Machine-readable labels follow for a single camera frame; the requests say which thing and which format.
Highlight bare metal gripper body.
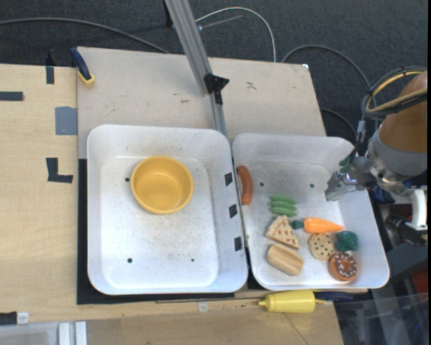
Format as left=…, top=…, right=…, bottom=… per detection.
left=343, top=155, right=409, bottom=198

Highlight orange carrot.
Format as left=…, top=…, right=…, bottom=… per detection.
left=291, top=216, right=345, bottom=235

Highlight green broccoli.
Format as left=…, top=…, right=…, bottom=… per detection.
left=334, top=230, right=360, bottom=253

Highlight white plastic tray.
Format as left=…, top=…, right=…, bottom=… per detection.
left=86, top=123, right=249, bottom=296
left=231, top=132, right=391, bottom=291

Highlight green pea pods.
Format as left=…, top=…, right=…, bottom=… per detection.
left=268, top=193, right=298, bottom=218

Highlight chocolate chip biscuit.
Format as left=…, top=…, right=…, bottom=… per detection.
left=307, top=232, right=336, bottom=262

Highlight pizza slice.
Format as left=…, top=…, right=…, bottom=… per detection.
left=265, top=214, right=301, bottom=250

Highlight brown sprinkled doughnut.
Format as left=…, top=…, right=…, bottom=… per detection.
left=327, top=252, right=359, bottom=283

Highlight tan bread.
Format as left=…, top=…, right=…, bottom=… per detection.
left=266, top=243, right=305, bottom=277

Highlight orange sausage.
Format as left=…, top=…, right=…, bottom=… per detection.
left=235, top=165, right=254, bottom=206

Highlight yellow squeeze bottle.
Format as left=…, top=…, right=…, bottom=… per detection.
left=258, top=289, right=328, bottom=314

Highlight yellow bowl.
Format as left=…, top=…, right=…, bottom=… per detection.
left=130, top=155, right=195, bottom=216

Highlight pale wooden board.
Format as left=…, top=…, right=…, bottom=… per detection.
left=76, top=46, right=370, bottom=304

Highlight black cylinder on white bracket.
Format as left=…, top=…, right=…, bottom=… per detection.
left=384, top=188, right=428, bottom=247

